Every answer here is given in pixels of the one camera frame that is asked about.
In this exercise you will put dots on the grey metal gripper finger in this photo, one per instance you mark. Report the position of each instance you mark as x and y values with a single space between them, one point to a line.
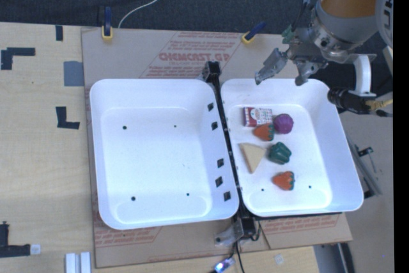
305 73
271 67

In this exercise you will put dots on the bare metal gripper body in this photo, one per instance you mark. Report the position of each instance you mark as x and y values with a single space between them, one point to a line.
311 49

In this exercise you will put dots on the red and white carton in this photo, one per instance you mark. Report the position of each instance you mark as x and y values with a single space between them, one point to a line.
257 116

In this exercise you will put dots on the purple toy vegetable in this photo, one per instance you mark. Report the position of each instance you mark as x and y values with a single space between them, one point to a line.
283 123

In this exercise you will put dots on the orange toy strawberry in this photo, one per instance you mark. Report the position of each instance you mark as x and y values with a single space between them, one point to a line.
282 180
263 132

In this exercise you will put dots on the white plastic tray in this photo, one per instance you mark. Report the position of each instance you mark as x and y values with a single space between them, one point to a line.
316 153
153 153

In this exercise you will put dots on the green toy pepper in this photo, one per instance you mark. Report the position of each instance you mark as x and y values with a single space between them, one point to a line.
279 153

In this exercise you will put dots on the beige toy sandwich wedge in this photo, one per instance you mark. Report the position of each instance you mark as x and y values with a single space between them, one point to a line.
252 156

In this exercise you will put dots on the thin black rod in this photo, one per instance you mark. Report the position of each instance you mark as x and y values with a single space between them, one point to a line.
230 150

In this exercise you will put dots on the brown cardboard board, red print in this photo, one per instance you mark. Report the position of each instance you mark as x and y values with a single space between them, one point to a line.
134 54

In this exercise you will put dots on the black cylinder on white bracket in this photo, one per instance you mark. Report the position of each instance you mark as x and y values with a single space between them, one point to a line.
350 99

